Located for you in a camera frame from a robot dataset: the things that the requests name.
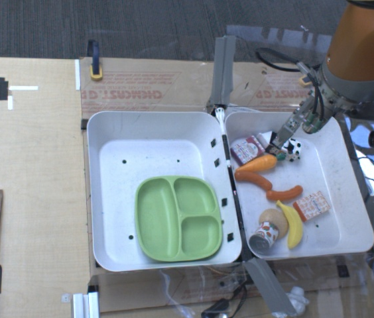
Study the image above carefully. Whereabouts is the black and white cow carton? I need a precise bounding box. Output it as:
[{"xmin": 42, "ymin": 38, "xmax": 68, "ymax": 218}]
[{"xmin": 281, "ymin": 137, "xmax": 302, "ymax": 163}]

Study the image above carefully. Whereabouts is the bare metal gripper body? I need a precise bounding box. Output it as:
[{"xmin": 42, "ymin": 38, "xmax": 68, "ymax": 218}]
[{"xmin": 301, "ymin": 86, "xmax": 357, "ymax": 134}]

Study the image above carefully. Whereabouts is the yellow banana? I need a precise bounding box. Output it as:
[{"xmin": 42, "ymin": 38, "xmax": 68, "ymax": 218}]
[{"xmin": 275, "ymin": 199, "xmax": 304, "ymax": 250}]

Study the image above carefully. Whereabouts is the white plastic tray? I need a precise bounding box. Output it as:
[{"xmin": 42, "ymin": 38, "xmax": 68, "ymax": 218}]
[
  {"xmin": 86, "ymin": 111, "xmax": 243, "ymax": 273},
  {"xmin": 223, "ymin": 111, "xmax": 374, "ymax": 261}
]

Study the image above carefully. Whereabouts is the orange sausage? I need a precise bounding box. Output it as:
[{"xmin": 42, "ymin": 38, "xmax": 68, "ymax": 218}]
[
  {"xmin": 266, "ymin": 185, "xmax": 304, "ymax": 202},
  {"xmin": 234, "ymin": 170, "xmax": 273, "ymax": 192}
]

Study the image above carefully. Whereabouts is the green divided plate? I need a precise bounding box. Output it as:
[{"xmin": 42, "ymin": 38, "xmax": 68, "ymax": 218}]
[{"xmin": 135, "ymin": 175, "xmax": 224, "ymax": 262}]

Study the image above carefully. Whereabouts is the orange carrot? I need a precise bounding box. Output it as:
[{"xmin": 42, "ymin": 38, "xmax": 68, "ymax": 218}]
[{"xmin": 235, "ymin": 153, "xmax": 287, "ymax": 174}]

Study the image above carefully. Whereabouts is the orange and white carton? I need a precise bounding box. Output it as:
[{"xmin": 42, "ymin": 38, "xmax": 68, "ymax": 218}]
[{"xmin": 292, "ymin": 190, "xmax": 332, "ymax": 223}]

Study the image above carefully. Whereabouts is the white and black small carton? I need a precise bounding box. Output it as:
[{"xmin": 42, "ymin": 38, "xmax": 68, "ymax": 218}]
[{"xmin": 256, "ymin": 130, "xmax": 282, "ymax": 156}]

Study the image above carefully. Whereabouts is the small can with tomato print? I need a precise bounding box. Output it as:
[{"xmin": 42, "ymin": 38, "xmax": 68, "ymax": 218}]
[{"xmin": 248, "ymin": 221, "xmax": 280, "ymax": 256}]

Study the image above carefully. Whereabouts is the brown cardboard board red print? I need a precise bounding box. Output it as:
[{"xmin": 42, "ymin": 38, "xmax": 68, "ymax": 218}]
[{"xmin": 79, "ymin": 56, "xmax": 374, "ymax": 314}]

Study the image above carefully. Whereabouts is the beige round bread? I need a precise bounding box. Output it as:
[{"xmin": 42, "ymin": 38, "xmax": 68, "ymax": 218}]
[{"xmin": 259, "ymin": 208, "xmax": 289, "ymax": 240}]

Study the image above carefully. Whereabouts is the white crumpled paper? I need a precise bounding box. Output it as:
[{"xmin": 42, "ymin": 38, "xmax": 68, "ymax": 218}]
[{"xmin": 284, "ymin": 286, "xmax": 310, "ymax": 314}]

